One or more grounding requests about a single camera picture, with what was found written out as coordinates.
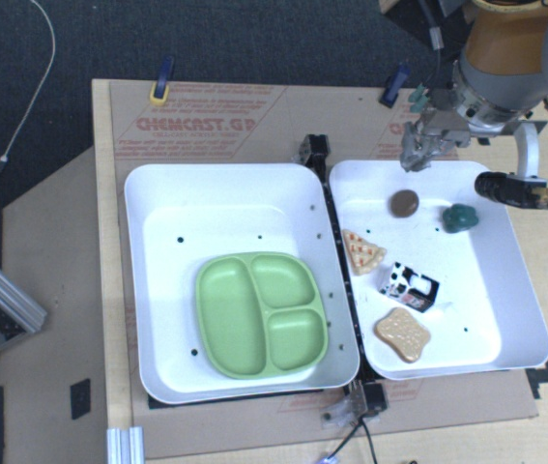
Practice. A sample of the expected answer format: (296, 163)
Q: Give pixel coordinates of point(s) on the green broccoli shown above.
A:
(459, 218)

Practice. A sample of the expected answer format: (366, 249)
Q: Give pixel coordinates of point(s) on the brown cardboard board red print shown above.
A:
(254, 114)

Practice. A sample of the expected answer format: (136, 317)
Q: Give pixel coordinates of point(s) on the tan pizza slice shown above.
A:
(359, 253)

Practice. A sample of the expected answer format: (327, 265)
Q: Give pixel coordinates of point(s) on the thin black and white rod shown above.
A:
(337, 240)

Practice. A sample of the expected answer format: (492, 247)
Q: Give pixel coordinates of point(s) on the white plastic tray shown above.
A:
(235, 211)
(491, 283)

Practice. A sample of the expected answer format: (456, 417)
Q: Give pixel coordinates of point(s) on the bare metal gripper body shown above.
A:
(447, 119)

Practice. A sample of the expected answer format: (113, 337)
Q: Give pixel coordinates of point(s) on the brown round biscuit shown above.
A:
(404, 204)

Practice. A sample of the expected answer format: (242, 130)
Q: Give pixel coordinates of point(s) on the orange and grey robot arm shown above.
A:
(500, 41)

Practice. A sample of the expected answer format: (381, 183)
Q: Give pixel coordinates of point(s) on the tan bread slice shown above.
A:
(403, 335)

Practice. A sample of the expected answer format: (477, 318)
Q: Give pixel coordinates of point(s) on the green divided plate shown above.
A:
(235, 317)

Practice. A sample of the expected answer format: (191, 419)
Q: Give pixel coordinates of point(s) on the black cylinder on white bracket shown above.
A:
(505, 189)

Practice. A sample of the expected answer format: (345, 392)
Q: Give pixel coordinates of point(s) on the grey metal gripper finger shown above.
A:
(432, 149)
(411, 148)

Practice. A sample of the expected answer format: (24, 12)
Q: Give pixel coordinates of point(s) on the black and white carton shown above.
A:
(409, 288)

